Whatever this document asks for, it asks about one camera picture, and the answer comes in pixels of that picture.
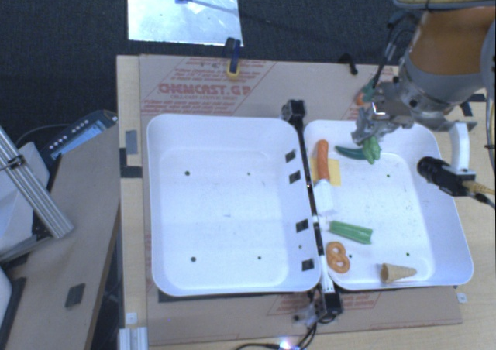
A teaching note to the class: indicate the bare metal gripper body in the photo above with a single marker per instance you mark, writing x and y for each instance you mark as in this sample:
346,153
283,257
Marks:
399,106

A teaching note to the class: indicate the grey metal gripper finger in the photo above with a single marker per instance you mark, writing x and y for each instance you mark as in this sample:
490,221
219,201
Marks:
381,129
361,129

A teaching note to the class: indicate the light green toy vegetable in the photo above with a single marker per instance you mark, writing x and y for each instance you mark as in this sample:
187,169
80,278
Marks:
373,151

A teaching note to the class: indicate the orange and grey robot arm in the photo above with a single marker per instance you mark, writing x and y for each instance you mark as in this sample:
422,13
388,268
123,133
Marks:
457,27

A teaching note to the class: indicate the dark green chili pepper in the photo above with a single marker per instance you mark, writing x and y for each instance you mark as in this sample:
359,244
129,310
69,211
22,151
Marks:
348,152

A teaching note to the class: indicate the orange sausage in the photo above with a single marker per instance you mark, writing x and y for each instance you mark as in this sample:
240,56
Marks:
323,158

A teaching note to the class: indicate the yellow cheese slice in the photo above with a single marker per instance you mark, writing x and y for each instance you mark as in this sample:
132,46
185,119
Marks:
335,172

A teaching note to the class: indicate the thin black and white rod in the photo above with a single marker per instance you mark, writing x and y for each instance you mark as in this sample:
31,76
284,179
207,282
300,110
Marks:
308,186

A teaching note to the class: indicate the white carton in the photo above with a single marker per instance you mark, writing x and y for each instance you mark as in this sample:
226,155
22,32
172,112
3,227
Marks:
324,197

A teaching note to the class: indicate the white plastic tray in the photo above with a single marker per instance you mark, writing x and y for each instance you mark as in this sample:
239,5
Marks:
387,209
224,205

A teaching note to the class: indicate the green celery stick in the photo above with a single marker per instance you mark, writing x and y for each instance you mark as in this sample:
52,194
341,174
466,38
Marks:
350,231

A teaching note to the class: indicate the orange pretzel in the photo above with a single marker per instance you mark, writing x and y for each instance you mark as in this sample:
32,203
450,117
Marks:
337,257

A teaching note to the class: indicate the tan ice cream cone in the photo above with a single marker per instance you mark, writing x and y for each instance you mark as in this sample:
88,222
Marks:
395,273

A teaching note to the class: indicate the brown cardboard board, red print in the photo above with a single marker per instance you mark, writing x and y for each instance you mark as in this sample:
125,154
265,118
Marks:
217,89

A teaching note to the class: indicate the black cylinder on white bracket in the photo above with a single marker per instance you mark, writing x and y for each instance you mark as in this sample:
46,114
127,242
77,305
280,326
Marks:
441,174

